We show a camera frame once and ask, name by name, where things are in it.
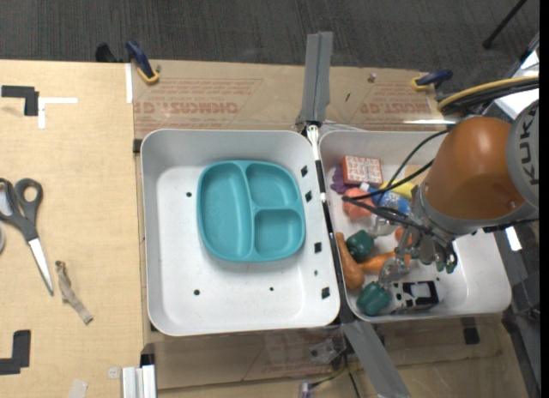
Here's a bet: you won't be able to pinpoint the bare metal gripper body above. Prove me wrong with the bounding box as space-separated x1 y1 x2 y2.
402 185 456 267

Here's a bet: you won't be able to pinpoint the orange toy carrot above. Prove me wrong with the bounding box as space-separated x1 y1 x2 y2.
359 250 412 274

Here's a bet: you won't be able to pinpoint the green toy pepper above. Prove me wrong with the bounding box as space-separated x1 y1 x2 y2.
356 281 391 317
345 229 376 261

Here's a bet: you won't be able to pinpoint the black and white carton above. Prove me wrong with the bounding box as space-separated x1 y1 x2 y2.
387 279 442 315

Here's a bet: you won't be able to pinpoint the orange toy squash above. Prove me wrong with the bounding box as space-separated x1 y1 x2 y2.
335 232 365 291

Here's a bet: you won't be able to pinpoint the blue and yellow bottle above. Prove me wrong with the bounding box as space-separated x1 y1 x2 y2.
359 179 416 215

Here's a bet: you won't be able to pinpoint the white plastic tray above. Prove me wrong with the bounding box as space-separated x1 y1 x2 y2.
140 129 341 338
317 130 513 323

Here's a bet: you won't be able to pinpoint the pink toy doughnut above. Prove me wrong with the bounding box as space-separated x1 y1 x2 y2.
341 187 377 220

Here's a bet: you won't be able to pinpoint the orange patterned carton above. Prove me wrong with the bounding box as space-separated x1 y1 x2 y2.
341 154 384 187

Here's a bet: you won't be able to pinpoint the purple toy grapes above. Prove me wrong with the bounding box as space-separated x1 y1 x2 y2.
329 165 353 195

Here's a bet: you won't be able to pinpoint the teal divided plate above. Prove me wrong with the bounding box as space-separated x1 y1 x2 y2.
196 160 307 264

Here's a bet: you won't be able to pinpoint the brown cardboard board red print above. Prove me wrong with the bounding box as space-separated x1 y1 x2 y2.
130 59 516 391

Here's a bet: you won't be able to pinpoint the beige crumpled tape strip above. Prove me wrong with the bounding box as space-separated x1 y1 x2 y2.
54 260 94 326

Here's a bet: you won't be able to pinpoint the grey handled scissors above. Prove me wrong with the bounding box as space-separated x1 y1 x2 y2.
0 178 56 297

